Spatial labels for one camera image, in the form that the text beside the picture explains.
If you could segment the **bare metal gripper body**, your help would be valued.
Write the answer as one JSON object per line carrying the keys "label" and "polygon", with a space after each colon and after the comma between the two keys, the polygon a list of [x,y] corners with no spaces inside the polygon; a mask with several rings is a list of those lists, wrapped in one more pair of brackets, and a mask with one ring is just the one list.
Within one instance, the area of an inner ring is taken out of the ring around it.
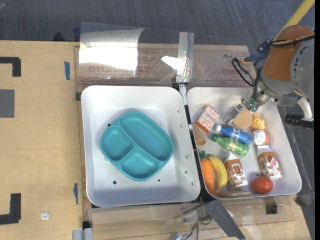
{"label": "bare metal gripper body", "polygon": [[261,106],[275,98],[275,93],[269,89],[254,88],[252,95],[246,100],[248,111],[257,112]]}

